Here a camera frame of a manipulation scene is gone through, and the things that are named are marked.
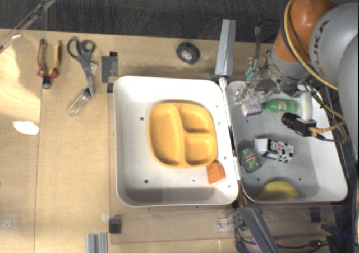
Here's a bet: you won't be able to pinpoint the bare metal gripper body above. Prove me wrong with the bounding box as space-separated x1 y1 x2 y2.
250 54 284 96

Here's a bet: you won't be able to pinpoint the green plastic bottle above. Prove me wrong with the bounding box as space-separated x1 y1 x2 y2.
260 99 300 113

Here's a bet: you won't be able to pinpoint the white cube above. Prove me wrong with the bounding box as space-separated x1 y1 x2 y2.
254 137 269 153

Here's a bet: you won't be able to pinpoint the black and white carton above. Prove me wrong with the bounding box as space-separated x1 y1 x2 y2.
261 139 294 164

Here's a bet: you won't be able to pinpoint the green patterned can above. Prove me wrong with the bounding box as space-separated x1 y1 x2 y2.
238 147 263 174

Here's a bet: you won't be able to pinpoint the black tape roll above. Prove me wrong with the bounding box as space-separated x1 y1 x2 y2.
176 42 201 65

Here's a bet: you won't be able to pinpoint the white plastic tray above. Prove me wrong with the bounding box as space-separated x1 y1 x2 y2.
112 75 240 207
225 80 349 204

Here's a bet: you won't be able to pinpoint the yellow divided plate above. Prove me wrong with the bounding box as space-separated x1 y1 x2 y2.
148 102 218 169

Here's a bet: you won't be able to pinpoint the orange waffle biscuit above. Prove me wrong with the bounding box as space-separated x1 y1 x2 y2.
205 161 227 185

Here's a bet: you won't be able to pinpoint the yellow banana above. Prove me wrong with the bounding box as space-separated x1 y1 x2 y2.
257 180 299 201

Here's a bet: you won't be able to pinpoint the grey scissors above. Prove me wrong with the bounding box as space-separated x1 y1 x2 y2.
66 36 97 98

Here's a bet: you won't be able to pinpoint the clear plastic bottle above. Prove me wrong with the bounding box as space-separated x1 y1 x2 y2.
67 89 91 117

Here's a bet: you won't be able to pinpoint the red and yellow pliers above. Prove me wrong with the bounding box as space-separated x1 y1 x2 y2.
36 39 63 89

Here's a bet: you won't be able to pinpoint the black cylinder on white bracket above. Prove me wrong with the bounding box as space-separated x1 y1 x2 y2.
281 91 318 137

